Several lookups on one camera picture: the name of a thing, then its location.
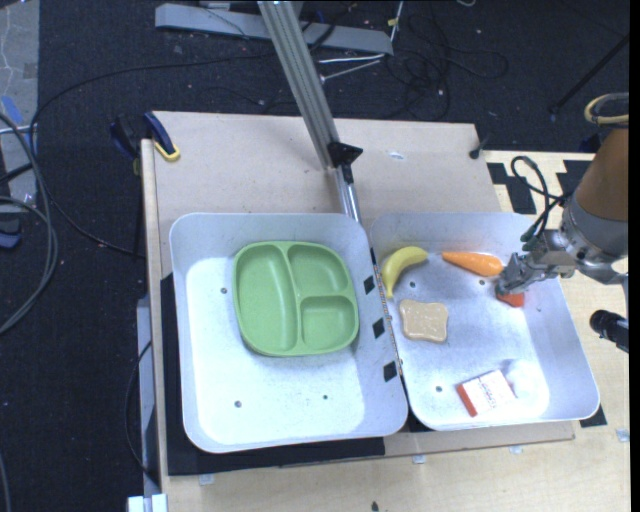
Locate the white plastic tray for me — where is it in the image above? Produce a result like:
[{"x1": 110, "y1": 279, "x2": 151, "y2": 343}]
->
[
  {"x1": 168, "y1": 211, "x2": 409, "y2": 455},
  {"x1": 368, "y1": 211, "x2": 601, "y2": 432}
]

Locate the thin black and white rod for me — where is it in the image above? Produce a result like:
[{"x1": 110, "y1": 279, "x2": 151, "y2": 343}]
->
[{"x1": 335, "y1": 164, "x2": 405, "y2": 390}]

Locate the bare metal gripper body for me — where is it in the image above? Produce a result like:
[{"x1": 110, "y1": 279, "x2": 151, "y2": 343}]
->
[{"x1": 519, "y1": 230, "x2": 630, "y2": 286}]

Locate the tan bread slice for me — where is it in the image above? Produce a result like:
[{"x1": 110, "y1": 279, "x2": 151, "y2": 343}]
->
[{"x1": 398, "y1": 298, "x2": 450, "y2": 345}]

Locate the black cylinder on white bracket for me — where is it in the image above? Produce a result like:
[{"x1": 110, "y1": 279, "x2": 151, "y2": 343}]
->
[{"x1": 588, "y1": 273, "x2": 630, "y2": 354}]

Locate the yellow banana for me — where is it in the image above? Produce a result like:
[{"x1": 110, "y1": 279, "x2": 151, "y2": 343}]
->
[{"x1": 380, "y1": 245, "x2": 430, "y2": 300}]

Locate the pale brown flat board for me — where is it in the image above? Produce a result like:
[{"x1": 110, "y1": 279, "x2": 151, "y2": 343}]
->
[{"x1": 151, "y1": 110, "x2": 576, "y2": 457}]

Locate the white and orange carton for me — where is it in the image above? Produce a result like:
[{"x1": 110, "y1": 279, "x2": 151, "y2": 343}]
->
[{"x1": 455, "y1": 369, "x2": 518, "y2": 418}]

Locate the orange carrot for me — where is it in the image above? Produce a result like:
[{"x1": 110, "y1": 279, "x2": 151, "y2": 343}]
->
[{"x1": 441, "y1": 250, "x2": 505, "y2": 278}]

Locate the white round lump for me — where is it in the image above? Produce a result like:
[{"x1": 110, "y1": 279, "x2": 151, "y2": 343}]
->
[{"x1": 504, "y1": 359, "x2": 549, "y2": 402}]

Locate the green divided plate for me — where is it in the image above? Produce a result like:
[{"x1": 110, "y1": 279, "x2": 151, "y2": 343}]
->
[{"x1": 232, "y1": 241, "x2": 361, "y2": 358}]

